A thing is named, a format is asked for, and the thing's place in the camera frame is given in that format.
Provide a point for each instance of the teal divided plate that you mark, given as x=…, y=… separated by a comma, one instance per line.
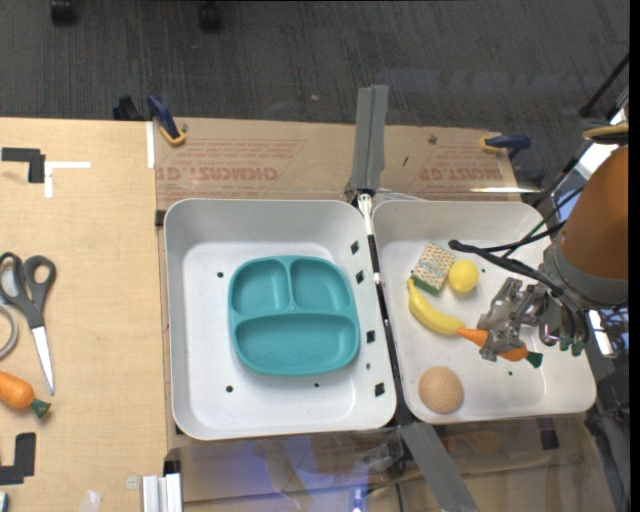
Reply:
x=295, y=340

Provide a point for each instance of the yellow banana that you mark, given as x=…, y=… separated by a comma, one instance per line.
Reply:
x=435, y=317

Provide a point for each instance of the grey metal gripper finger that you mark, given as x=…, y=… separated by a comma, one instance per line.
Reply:
x=514, y=336
x=490, y=347

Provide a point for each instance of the orange carrot with green top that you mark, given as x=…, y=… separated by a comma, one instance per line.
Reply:
x=15, y=391
x=472, y=335

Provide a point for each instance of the brown cardboard board red print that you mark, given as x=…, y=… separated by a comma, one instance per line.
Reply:
x=250, y=150

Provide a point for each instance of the white plastic tray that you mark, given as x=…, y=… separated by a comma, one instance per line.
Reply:
x=200, y=400
x=500, y=395

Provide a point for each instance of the yellow lemon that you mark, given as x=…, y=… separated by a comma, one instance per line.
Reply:
x=463, y=276

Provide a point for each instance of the patterned sponge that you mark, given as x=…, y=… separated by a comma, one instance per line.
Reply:
x=434, y=266

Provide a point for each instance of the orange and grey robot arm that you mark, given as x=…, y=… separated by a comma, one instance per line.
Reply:
x=600, y=220

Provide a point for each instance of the thin black and white rod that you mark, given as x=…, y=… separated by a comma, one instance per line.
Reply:
x=372, y=250

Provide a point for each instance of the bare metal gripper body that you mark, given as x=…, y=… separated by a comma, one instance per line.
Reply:
x=520, y=302

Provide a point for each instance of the beige ball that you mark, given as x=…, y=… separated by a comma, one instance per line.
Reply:
x=441, y=390

